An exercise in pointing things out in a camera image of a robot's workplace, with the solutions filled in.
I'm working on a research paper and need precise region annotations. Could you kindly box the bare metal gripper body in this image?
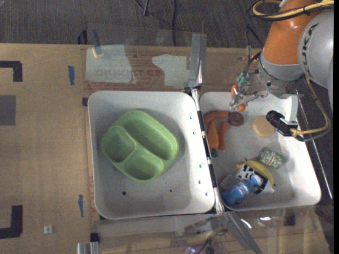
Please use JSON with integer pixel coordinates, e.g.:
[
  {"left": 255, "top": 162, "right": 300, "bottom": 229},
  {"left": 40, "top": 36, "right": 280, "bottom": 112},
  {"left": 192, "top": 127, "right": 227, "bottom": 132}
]
[{"left": 237, "top": 71, "right": 299, "bottom": 99}]

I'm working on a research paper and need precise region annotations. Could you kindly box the orange toy carrot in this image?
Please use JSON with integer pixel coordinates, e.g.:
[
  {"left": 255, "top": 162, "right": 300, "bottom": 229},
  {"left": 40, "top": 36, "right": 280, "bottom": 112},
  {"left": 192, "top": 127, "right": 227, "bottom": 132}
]
[{"left": 230, "top": 84, "right": 246, "bottom": 113}]

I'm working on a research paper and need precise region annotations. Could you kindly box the round brown biscuit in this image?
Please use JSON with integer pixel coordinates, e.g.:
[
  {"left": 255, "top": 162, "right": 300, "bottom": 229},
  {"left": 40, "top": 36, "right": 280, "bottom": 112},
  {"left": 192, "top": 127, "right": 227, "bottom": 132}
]
[{"left": 228, "top": 111, "right": 245, "bottom": 128}]

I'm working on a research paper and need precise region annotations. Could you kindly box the curved orange-brown toy sausage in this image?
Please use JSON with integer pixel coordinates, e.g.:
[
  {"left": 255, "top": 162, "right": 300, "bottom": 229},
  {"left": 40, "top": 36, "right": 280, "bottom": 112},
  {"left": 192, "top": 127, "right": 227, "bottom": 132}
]
[{"left": 203, "top": 110, "right": 230, "bottom": 124}]

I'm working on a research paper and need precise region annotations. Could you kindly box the round tan bread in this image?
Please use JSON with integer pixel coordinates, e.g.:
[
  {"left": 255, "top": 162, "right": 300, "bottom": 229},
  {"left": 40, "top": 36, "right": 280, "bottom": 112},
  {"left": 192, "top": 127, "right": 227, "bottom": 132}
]
[{"left": 251, "top": 115, "right": 276, "bottom": 139}]

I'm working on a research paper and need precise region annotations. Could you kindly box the straight orange-brown toy sausage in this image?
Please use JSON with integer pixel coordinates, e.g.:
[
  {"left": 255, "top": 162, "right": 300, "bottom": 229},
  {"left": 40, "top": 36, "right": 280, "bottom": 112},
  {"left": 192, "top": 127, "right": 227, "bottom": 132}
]
[{"left": 217, "top": 121, "right": 230, "bottom": 151}]

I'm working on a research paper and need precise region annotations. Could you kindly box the orange carrot with green end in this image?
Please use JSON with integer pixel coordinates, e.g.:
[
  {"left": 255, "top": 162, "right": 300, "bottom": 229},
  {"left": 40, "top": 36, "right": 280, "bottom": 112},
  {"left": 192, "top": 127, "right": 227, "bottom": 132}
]
[{"left": 206, "top": 120, "right": 220, "bottom": 159}]

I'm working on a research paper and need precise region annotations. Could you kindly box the thin black and white rod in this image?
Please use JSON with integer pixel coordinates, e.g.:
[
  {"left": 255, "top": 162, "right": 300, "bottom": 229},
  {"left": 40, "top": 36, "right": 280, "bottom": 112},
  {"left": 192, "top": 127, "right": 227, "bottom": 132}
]
[{"left": 190, "top": 88, "right": 226, "bottom": 214}]

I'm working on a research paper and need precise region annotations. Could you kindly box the green and white can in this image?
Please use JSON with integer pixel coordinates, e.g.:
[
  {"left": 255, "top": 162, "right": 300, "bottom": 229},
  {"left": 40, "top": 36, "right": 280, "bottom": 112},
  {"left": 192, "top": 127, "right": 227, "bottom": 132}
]
[{"left": 257, "top": 147, "right": 286, "bottom": 169}]

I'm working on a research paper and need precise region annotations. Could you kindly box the yellow banana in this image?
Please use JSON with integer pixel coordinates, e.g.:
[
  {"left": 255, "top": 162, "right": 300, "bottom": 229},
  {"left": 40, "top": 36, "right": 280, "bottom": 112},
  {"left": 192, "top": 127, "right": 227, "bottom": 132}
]
[{"left": 236, "top": 159, "right": 274, "bottom": 187}]

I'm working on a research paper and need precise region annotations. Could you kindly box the black and white carton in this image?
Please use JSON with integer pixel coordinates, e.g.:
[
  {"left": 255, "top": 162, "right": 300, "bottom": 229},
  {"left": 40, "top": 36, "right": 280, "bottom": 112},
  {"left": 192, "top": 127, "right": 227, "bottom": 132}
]
[{"left": 235, "top": 165, "right": 275, "bottom": 195}]

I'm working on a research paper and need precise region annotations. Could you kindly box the grey packet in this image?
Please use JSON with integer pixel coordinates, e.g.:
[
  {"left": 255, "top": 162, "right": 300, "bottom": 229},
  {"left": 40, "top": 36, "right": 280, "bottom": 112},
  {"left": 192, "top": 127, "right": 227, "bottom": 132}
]
[{"left": 219, "top": 173, "right": 239, "bottom": 192}]

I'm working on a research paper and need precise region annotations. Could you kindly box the white plastic tray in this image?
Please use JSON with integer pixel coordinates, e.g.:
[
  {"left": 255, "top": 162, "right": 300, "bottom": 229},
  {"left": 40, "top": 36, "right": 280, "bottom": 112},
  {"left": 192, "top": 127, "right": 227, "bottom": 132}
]
[
  {"left": 87, "top": 90, "right": 216, "bottom": 220},
  {"left": 199, "top": 91, "right": 323, "bottom": 212}
]

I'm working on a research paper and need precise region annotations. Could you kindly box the blue plastic bottle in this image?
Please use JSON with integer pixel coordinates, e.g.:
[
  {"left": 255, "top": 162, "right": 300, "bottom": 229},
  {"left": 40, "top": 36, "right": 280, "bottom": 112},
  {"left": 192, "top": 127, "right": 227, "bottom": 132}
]
[{"left": 221, "top": 176, "right": 263, "bottom": 206}]

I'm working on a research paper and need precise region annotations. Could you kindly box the brown cardboard board, red print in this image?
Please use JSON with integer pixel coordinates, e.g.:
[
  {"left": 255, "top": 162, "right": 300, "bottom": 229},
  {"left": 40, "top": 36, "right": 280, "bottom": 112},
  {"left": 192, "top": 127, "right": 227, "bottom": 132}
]
[{"left": 81, "top": 45, "right": 300, "bottom": 223}]

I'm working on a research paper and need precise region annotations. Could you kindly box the green divided plate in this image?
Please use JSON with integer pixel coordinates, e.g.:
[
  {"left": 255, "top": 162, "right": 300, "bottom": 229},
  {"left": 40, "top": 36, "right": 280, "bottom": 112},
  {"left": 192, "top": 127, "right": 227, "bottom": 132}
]
[{"left": 100, "top": 109, "right": 180, "bottom": 183}]

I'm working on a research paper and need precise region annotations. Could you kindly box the black cylinder on white bracket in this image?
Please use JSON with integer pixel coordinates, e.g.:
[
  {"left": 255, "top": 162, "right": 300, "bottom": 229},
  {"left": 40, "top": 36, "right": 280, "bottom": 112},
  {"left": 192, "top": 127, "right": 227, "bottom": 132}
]
[{"left": 265, "top": 94, "right": 300, "bottom": 138}]

